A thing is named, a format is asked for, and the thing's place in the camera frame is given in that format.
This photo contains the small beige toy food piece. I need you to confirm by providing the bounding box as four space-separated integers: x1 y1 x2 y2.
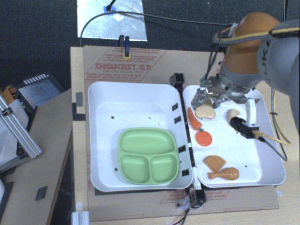
225 109 241 124

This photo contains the brown cardboard board red print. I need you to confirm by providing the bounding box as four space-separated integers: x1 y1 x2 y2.
83 45 280 221

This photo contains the black cylinder on white bracket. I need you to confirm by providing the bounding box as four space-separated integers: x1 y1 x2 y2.
229 98 261 139

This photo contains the brown chicken drumstick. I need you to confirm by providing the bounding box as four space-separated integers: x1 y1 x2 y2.
207 167 240 181

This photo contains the thin black and white rod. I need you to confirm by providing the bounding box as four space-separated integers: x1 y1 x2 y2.
175 82 200 190

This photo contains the green divided plate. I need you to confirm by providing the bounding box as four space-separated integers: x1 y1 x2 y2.
117 127 180 186

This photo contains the brown waffle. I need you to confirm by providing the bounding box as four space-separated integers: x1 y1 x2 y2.
203 155 226 173

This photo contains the white plastic tray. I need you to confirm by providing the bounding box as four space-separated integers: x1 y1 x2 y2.
182 85 287 188
88 81 194 193

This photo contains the round orange fruit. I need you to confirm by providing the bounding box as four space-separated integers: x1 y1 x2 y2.
195 128 213 147

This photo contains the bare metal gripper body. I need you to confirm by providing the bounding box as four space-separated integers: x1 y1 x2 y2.
205 75 251 104

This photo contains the orange carrot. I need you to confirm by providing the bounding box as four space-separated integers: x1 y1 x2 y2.
187 106 203 131

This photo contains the beige bread slice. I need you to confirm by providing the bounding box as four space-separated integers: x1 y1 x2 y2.
194 98 217 120

